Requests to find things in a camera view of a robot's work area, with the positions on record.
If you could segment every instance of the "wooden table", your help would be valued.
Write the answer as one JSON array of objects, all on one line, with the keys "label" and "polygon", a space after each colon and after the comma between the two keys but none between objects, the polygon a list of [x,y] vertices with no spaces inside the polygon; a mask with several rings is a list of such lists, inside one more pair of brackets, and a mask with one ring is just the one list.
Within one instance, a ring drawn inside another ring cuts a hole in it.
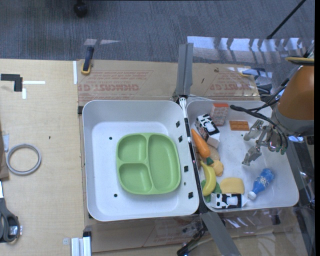
[{"label": "wooden table", "polygon": [[[9,148],[30,143],[40,149],[42,156],[36,172],[27,176],[10,173],[2,181],[7,207],[18,216],[22,235],[14,244],[0,243],[0,255],[69,256],[68,239],[81,238],[85,228],[78,88],[73,61],[0,59],[0,66],[1,74],[19,74],[23,81],[45,82],[24,84],[23,99],[21,92],[14,91],[13,82],[0,81],[0,121],[2,132],[9,134]],[[11,159],[18,170],[27,170],[35,161],[35,154],[28,149],[16,152]],[[270,242],[265,245],[268,255],[307,255],[298,225],[292,236],[295,243],[300,242],[299,250],[285,233],[241,237],[234,242],[243,255],[250,254],[251,248],[257,250],[263,239],[273,241],[270,247]],[[95,255],[176,255],[179,248],[181,245],[176,244]],[[210,250],[220,254],[214,243]]]}]

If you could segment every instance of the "chair wheel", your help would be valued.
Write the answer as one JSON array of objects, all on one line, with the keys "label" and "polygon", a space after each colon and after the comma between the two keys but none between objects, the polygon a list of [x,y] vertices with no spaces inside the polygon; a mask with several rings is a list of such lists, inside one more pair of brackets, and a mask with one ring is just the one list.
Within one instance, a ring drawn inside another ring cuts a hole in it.
[{"label": "chair wheel", "polygon": [[84,2],[77,2],[73,6],[73,10],[74,10],[75,14],[80,18],[86,16],[86,14],[88,12],[87,5]]}]

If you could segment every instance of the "black clip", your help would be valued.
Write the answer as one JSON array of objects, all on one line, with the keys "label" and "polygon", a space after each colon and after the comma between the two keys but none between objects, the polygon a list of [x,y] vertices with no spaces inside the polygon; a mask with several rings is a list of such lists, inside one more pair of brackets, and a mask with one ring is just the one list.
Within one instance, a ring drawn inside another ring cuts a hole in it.
[{"label": "black clip", "polygon": [[19,74],[1,74],[1,81],[14,81],[14,91],[22,92],[22,80]]},{"label": "black clip", "polygon": [[81,74],[83,74],[83,75],[89,75],[90,74],[90,71],[91,71],[91,59],[92,59],[92,57],[94,55],[94,51],[95,51],[95,48],[93,48],[92,46],[89,46],[86,49],[85,60],[84,60],[84,63],[82,64],[82,67],[81,67]]}]

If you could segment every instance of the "yellow sponge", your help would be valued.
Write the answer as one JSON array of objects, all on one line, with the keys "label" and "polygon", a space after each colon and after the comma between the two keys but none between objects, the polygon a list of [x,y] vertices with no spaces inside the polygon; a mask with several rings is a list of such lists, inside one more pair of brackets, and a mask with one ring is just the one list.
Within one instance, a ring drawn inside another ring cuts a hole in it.
[{"label": "yellow sponge", "polygon": [[245,193],[245,185],[244,181],[241,178],[229,177],[224,178],[220,182],[220,189],[222,194],[244,194]]}]

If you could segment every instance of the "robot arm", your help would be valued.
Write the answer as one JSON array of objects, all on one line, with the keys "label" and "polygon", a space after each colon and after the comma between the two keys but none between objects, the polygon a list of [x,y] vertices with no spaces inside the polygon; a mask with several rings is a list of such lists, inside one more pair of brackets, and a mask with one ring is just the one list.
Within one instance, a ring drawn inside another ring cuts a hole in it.
[{"label": "robot arm", "polygon": [[257,120],[244,136],[248,141],[259,136],[255,146],[245,155],[242,164],[249,166],[251,161],[261,155],[261,146],[268,147],[283,155],[288,147],[288,137],[303,137],[314,135],[315,132],[315,67],[313,64],[302,65],[294,73],[285,90],[272,110],[269,122],[263,126],[262,120]]}]

